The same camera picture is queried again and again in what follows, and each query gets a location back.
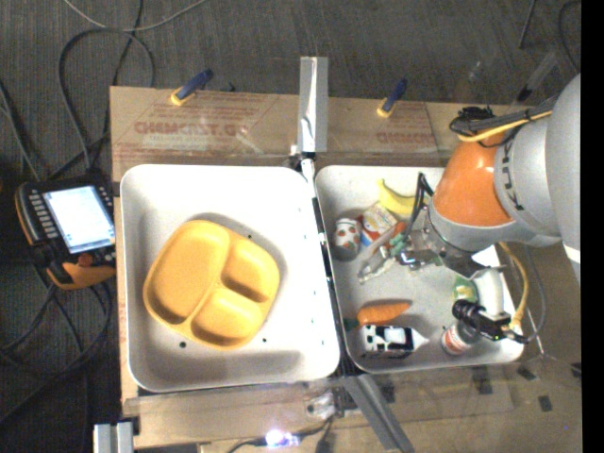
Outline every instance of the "white tray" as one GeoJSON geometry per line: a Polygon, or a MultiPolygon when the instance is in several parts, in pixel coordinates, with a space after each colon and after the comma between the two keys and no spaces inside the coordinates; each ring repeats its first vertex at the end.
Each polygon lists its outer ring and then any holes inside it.
{"type": "Polygon", "coordinates": [[[121,183],[128,365],[163,393],[324,378],[340,349],[317,225],[304,178],[278,167],[142,165],[121,183]],[[277,261],[281,283],[251,343],[231,351],[193,343],[153,319],[143,283],[183,223],[210,220],[250,236],[277,261]]]}
{"type": "MultiPolygon", "coordinates": [[[[331,237],[335,221],[342,216],[356,217],[378,201],[379,178],[396,191],[414,196],[419,172],[423,172],[428,183],[435,188],[443,173],[442,168],[402,168],[383,166],[327,166],[319,171],[315,179],[317,195],[324,227],[331,237]]],[[[429,265],[419,271],[396,264],[380,277],[360,285],[357,273],[361,262],[368,255],[366,250],[350,262],[331,259],[336,296],[342,317],[354,318],[366,302],[381,299],[410,299],[411,308],[399,316],[394,325],[413,327],[428,344],[422,345],[411,356],[403,360],[364,359],[360,357],[357,333],[345,333],[345,345],[349,356],[360,369],[371,373],[393,373],[417,369],[432,369],[450,366],[468,366],[515,361],[523,346],[511,340],[491,342],[483,339],[468,353],[460,357],[446,354],[440,346],[445,328],[455,322],[451,313],[455,275],[443,266],[429,265]]],[[[485,265],[498,265],[493,247],[474,256],[485,265]]],[[[504,310],[513,313],[510,292],[504,283],[504,310]]]]}

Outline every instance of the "bottle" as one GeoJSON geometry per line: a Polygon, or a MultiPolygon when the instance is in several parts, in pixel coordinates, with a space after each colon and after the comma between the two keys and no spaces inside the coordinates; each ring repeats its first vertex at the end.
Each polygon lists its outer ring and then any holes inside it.
{"type": "Polygon", "coordinates": [[[441,346],[451,356],[461,356],[480,341],[480,334],[462,321],[452,324],[441,336],[441,346]]]}
{"type": "Polygon", "coordinates": [[[478,289],[472,280],[462,276],[455,277],[453,285],[453,301],[467,300],[468,302],[478,302],[478,289]]]}

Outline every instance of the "yellow divided plate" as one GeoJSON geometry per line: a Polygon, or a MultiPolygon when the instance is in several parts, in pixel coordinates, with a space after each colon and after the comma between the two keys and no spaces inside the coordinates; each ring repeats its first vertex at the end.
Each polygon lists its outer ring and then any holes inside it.
{"type": "Polygon", "coordinates": [[[234,231],[205,220],[180,226],[160,250],[143,285],[158,321],[217,349],[234,349],[260,330],[277,295],[273,257],[234,231]]]}

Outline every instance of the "gray carpet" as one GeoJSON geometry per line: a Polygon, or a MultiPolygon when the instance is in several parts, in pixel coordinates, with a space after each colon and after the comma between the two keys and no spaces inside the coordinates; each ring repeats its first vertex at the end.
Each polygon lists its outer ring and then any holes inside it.
{"type": "MultiPolygon", "coordinates": [[[[137,21],[138,0],[72,0],[107,26],[128,28],[137,21]]],[[[141,25],[152,25],[196,0],[143,0],[141,25]]],[[[528,100],[535,104],[560,92],[579,71],[581,6],[577,0],[537,0],[522,49],[520,32],[530,0],[209,0],[171,23],[128,38],[97,32],[61,0],[0,0],[0,83],[32,163],[46,179],[80,153],[76,128],[60,96],[59,58],[64,81],[86,143],[104,133],[109,85],[175,88],[210,67],[208,89],[229,85],[237,92],[296,94],[300,56],[329,58],[329,93],[381,98],[407,76],[406,98],[418,101],[509,104],[550,52],[556,65],[528,100]],[[479,77],[467,77],[480,62],[479,77]]],[[[98,167],[110,173],[109,141],[100,147],[98,167]]],[[[77,159],[58,176],[85,170],[77,159]]],[[[12,192],[33,179],[23,164],[8,119],[0,114],[0,343],[14,340],[41,306],[45,290],[29,264],[12,206],[12,192]]],[[[114,291],[114,284],[109,285],[114,291]]],[[[82,341],[89,344],[103,324],[93,294],[59,294],[82,341]]],[[[39,379],[0,363],[0,451],[80,451],[84,411],[89,422],[120,417],[117,331],[86,367],[88,400],[81,371],[24,403],[39,379]]],[[[60,368],[77,355],[76,343],[56,302],[20,358],[60,368]]]]}

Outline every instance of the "toy banana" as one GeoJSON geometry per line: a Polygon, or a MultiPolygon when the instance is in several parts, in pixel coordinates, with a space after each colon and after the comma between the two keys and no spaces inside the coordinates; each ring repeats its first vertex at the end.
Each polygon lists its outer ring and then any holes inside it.
{"type": "Polygon", "coordinates": [[[377,182],[379,187],[379,203],[386,210],[399,215],[411,216],[413,212],[414,196],[403,196],[386,186],[386,182],[380,179],[377,182]]]}

